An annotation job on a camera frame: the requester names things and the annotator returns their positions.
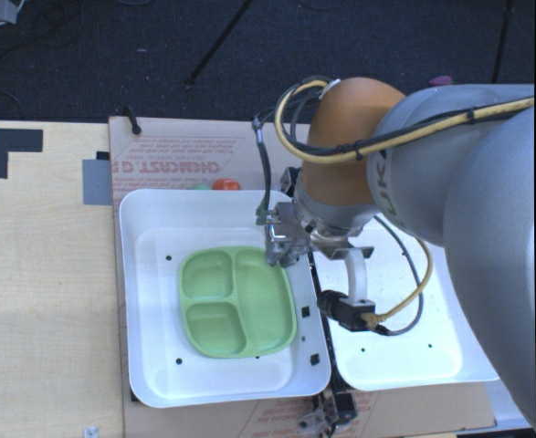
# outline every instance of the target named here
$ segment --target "green tray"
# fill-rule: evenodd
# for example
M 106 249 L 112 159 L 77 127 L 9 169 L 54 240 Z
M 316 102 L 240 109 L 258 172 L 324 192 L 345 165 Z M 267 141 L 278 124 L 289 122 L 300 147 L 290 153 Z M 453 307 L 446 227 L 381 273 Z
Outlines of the green tray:
M 189 255 L 179 274 L 186 334 L 203 354 L 262 356 L 284 349 L 296 335 L 288 276 L 254 246 L 226 246 Z

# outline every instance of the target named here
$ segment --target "orange object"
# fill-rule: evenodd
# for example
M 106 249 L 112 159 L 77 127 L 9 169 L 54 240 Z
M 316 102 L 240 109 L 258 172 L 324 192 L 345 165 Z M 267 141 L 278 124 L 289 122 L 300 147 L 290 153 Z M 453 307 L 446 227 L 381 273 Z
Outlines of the orange object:
M 241 185 L 235 179 L 222 177 L 216 179 L 211 188 L 213 190 L 241 190 Z

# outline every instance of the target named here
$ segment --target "black pole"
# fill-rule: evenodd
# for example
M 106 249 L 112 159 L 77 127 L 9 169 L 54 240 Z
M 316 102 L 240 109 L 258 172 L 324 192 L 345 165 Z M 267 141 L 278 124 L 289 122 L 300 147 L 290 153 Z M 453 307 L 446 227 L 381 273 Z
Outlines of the black pole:
M 495 69 L 493 71 L 493 84 L 496 84 L 499 80 L 499 69 L 501 67 L 501 60 L 503 59 L 503 48 L 505 47 L 505 39 L 507 38 L 507 29 L 509 27 L 509 20 L 513 14 L 513 0 L 507 0 L 505 3 L 505 9 L 503 10 L 503 26 L 501 27 L 501 33 L 499 36 L 499 48 L 497 49 L 497 58 L 495 60 Z
M 211 59 L 211 57 L 215 54 L 215 52 L 221 47 L 221 44 L 225 41 L 227 36 L 229 36 L 229 33 L 233 30 L 233 28 L 236 26 L 236 24 L 239 22 L 243 14 L 247 11 L 249 6 L 253 3 L 254 0 L 246 0 L 243 5 L 241 5 L 241 8 L 239 8 L 239 11 L 236 13 L 236 15 L 233 17 L 231 22 L 227 25 L 221 36 L 216 40 L 216 42 L 213 44 L 213 46 L 210 48 L 210 50 L 206 53 L 206 55 L 203 57 L 201 62 L 198 64 L 198 66 L 194 69 L 194 71 L 191 73 L 191 76 L 186 79 L 186 88 L 189 89 L 194 85 L 194 79 L 203 71 L 203 68 L 207 64 L 207 62 Z

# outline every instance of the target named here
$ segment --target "light wood surface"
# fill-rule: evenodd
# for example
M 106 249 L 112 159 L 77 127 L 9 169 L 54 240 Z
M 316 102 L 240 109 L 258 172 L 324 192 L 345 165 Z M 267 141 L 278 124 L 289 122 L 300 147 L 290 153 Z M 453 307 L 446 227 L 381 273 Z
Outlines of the light wood surface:
M 106 124 L 42 129 L 0 179 L 0 436 L 123 436 L 111 206 L 83 204 L 82 161 Z

